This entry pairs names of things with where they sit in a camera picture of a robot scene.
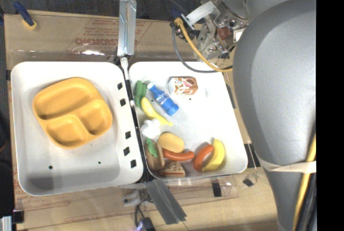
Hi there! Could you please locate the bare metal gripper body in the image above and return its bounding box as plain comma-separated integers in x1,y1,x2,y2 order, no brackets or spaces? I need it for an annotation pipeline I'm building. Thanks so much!
195,0,248,64

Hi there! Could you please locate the brown and white carton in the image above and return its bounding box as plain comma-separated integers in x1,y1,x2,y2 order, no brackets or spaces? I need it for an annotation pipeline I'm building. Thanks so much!
168,76,199,98

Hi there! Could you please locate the blue bottle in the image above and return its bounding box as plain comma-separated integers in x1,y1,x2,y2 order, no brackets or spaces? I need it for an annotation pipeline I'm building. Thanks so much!
147,82,180,117

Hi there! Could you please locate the white plastic tray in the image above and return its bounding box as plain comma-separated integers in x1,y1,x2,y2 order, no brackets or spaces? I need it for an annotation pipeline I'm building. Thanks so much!
10,61,144,197
128,61,248,181

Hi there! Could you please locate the green pea pod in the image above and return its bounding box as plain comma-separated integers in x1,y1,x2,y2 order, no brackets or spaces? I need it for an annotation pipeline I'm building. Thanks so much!
133,80,147,107

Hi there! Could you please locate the white cauliflower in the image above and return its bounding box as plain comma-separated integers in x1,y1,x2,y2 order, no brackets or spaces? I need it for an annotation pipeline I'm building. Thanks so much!
141,118,162,140

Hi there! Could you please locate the tan bread roll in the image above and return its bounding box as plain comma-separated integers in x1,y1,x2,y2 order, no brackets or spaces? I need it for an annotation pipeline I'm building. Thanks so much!
157,132,185,154

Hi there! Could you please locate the orange sausage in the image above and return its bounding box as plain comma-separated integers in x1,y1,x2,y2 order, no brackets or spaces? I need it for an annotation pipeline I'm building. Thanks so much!
162,148,195,162
193,143,215,172

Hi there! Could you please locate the brown burger with green lettuce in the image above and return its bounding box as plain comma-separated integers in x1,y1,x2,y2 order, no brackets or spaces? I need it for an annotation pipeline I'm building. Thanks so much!
144,138,166,171

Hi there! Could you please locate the tan sandwich slice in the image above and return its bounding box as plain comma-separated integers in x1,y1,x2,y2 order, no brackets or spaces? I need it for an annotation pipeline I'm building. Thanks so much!
159,161,187,178

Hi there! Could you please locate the brown cardboard board red print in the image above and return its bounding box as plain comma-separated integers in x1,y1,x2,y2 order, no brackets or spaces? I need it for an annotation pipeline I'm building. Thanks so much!
4,9,278,231

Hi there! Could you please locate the orange divided plate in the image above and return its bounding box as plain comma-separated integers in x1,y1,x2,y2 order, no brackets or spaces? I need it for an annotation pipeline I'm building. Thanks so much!
32,76,113,150

